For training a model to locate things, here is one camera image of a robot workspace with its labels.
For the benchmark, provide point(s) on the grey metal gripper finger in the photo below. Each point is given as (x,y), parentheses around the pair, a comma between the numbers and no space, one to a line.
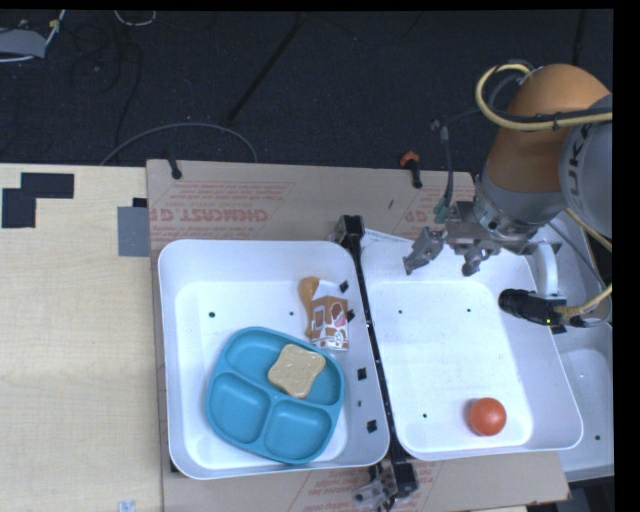
(475,260)
(425,247)

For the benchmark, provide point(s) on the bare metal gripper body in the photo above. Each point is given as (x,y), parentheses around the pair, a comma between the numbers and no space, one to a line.
(470,227)

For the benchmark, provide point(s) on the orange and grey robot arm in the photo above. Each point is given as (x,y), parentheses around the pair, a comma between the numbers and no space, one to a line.
(530,150)

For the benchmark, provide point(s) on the white printed paper slip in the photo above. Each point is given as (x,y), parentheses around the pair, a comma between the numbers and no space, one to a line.
(385,237)

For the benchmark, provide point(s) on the white plastic tray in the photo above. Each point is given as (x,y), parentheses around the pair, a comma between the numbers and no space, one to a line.
(195,380)
(440,360)

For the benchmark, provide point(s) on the brown and white carton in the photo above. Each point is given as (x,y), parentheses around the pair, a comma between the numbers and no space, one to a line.
(330,322)

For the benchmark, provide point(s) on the brown curved toy piece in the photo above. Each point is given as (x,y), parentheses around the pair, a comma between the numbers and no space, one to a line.
(307,295)

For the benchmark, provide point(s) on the brown cardboard board red print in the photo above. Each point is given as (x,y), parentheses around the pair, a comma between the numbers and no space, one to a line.
(300,200)

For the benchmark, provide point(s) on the orange ball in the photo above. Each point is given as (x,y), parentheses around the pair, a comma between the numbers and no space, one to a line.
(487,416)

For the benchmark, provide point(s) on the tan toy bread slice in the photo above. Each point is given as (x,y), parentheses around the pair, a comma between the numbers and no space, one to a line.
(296,371)

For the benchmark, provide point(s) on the blue divided plate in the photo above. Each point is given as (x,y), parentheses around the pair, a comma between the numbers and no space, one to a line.
(240,405)

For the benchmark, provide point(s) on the black cylinder on white bracket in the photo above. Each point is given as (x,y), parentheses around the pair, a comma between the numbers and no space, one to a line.
(530,306)

